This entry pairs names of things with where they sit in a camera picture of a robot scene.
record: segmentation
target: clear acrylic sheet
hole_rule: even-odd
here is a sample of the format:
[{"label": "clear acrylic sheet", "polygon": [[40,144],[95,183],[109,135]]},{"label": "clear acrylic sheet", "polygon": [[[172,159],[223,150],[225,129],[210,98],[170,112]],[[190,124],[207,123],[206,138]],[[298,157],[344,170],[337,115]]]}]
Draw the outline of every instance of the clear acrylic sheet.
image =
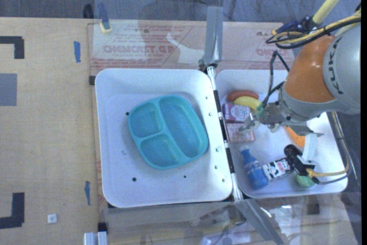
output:
[{"label": "clear acrylic sheet", "polygon": [[[322,21],[322,26],[350,17],[361,2],[361,0],[331,1],[335,3],[335,6]],[[301,22],[306,16],[312,17],[324,2],[325,0],[218,0],[218,4],[223,7],[224,22],[256,22],[258,24],[277,22],[280,25],[291,21]],[[274,4],[276,4],[276,10],[272,9]],[[263,32],[259,31],[257,35],[263,35],[266,40],[271,36],[271,30],[279,26],[273,26],[270,30]],[[269,44],[265,42],[261,45],[262,48],[266,46]],[[294,49],[294,54],[296,55],[299,50],[299,48]],[[288,62],[287,51],[281,49],[279,52],[288,59]]]},{"label": "clear acrylic sheet", "polygon": [[282,197],[256,200],[261,216],[281,239],[256,230],[255,219],[233,203],[196,203],[146,207],[139,210],[105,209],[111,244],[214,245],[214,244],[360,244],[352,224],[361,221],[358,193]]},{"label": "clear acrylic sheet", "polygon": [[[101,30],[101,5],[110,32]],[[91,75],[104,68],[198,68],[207,6],[153,0],[95,0]]]}]

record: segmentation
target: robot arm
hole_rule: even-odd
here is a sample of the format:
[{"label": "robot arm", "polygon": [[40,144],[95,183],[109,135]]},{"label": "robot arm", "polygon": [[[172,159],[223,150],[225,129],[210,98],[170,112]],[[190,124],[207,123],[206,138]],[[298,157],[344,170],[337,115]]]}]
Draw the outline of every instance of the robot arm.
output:
[{"label": "robot arm", "polygon": [[265,125],[294,125],[325,111],[361,111],[361,25],[305,45],[283,83],[278,101],[259,117]]}]

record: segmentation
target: banana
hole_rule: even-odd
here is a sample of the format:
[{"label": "banana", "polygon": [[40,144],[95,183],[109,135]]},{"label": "banana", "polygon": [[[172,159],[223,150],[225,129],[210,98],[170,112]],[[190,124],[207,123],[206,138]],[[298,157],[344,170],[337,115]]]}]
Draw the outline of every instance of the banana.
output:
[{"label": "banana", "polygon": [[233,104],[248,106],[252,111],[257,112],[256,108],[261,104],[261,101],[250,96],[241,96],[236,98]]}]

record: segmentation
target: wooden board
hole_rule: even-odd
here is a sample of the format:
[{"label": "wooden board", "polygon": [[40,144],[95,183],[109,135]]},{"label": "wooden board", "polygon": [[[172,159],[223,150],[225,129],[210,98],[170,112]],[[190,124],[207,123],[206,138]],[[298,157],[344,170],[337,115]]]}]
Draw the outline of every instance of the wooden board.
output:
[{"label": "wooden board", "polygon": [[[91,75],[104,68],[190,68],[197,69],[204,55],[206,22],[111,20],[112,31],[103,33],[100,24],[88,26]],[[291,66],[291,50],[266,44],[281,23],[224,22],[223,69],[268,69],[275,50]],[[284,69],[279,59],[275,69]]]},{"label": "wooden board", "polygon": [[0,219],[11,216],[13,193],[25,197],[24,222],[1,229],[1,244],[81,244],[97,231],[89,22],[0,18],[1,36],[25,40],[24,59],[0,44],[0,74],[17,74],[16,106],[0,106]]}]

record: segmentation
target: blue divided plate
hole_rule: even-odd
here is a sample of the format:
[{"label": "blue divided plate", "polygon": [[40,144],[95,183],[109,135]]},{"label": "blue divided plate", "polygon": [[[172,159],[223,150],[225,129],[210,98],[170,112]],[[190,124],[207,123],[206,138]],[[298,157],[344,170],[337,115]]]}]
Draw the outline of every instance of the blue divided plate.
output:
[{"label": "blue divided plate", "polygon": [[202,156],[208,135],[191,104],[165,95],[135,106],[128,116],[130,134],[144,160],[156,169],[170,169]]}]

